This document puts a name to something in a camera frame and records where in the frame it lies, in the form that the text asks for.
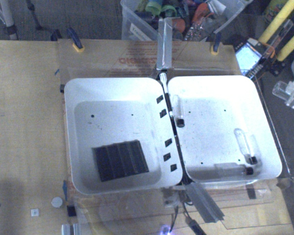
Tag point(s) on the thin black and white rod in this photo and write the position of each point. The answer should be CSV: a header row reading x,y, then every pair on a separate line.
x,y
168,99

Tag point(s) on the white plastic tray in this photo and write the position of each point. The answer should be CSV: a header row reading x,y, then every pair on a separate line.
x,y
215,131
117,121

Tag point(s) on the clear tube with black cap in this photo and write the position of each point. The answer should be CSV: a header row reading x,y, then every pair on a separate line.
x,y
244,143
180,122
248,171

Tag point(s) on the black ribbed rectangular block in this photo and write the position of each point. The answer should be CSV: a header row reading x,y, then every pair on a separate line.
x,y
121,160

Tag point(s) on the brown cardboard board red print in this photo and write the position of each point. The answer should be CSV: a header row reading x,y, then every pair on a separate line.
x,y
93,57

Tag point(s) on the clear plastic storage bin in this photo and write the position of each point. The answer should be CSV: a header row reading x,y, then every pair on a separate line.
x,y
131,21

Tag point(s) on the small grey round disc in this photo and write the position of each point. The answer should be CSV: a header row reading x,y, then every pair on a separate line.
x,y
56,202

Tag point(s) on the small white square piece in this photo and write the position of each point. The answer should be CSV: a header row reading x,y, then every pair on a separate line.
x,y
34,212

